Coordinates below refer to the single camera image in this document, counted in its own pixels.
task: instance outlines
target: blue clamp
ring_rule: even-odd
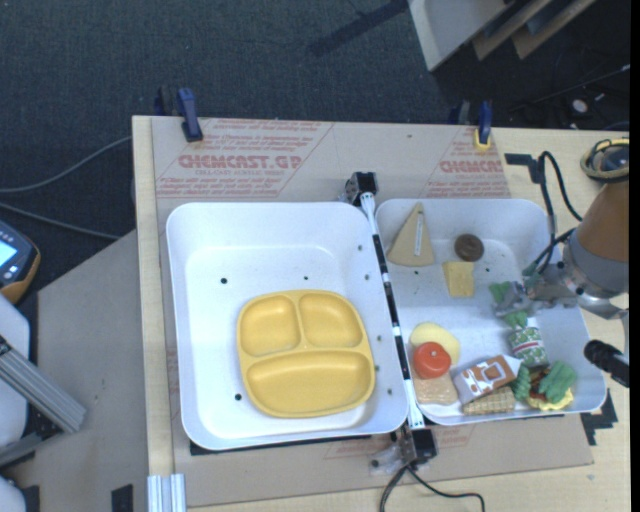
[[[187,142],[202,140],[202,130],[198,123],[198,115],[196,114],[196,97],[191,89],[184,87],[178,90],[176,94],[178,113],[184,117],[182,123],[182,131]]]
[[[473,137],[473,144],[480,151],[486,151],[491,146],[491,115],[491,102],[483,101],[480,106],[478,128]]]

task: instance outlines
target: wooden table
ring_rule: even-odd
[[[162,286],[159,266],[159,237],[155,195],[153,137],[151,117],[134,117],[134,164],[137,205],[138,250],[140,265],[141,309],[144,344],[145,392],[150,475],[168,476],[175,472],[167,378],[167,357],[163,321]],[[360,125],[366,131],[367,125]],[[506,165],[504,153],[525,153],[537,157],[550,151],[558,161],[571,201],[579,212],[585,212],[595,198],[599,185],[587,178],[579,168],[580,157],[596,142],[618,138],[620,133],[560,130],[500,129],[492,131],[499,148],[508,187],[513,197],[542,205],[539,188],[531,184],[524,168]],[[552,201],[556,205],[559,232],[575,225],[562,207],[557,183],[549,176]],[[628,296],[619,298],[628,307]],[[624,334],[620,322],[604,321],[585,313],[593,338],[622,348]],[[630,491],[630,420],[629,391],[606,376],[615,405],[618,422],[614,428],[599,430],[597,445],[592,448],[595,464],[566,469],[504,474],[437,485],[446,492],[481,493],[487,510],[589,510],[621,512],[631,509]],[[231,482],[229,485],[250,485]],[[234,503],[192,508],[198,511],[244,510],[377,510],[381,489],[326,493],[282,498],[252,503]],[[416,510],[424,507],[438,510],[479,510],[470,500],[446,500],[418,485],[401,485],[392,494],[388,510]]]

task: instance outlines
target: toy tomato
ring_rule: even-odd
[[[413,367],[421,379],[435,379],[449,371],[451,356],[440,343],[427,341],[414,349]]]

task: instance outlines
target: dark floor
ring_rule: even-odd
[[[112,240],[6,205],[131,231],[129,142],[50,185],[7,189],[130,136],[161,85],[190,87],[201,116],[434,124],[463,100],[473,113],[490,99],[494,126],[627,130],[630,72],[618,71],[630,29],[631,0],[600,0],[524,60],[510,41],[483,62],[467,45],[430,73],[404,0],[3,0],[0,219],[42,251],[31,293]],[[570,115],[576,97],[589,115]]]

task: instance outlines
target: yellow potato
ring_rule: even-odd
[[[409,342],[413,347],[418,347],[427,341],[435,341],[442,345],[442,348],[444,348],[451,357],[452,365],[457,364],[460,360],[460,342],[445,328],[433,322],[418,324],[411,332]]]

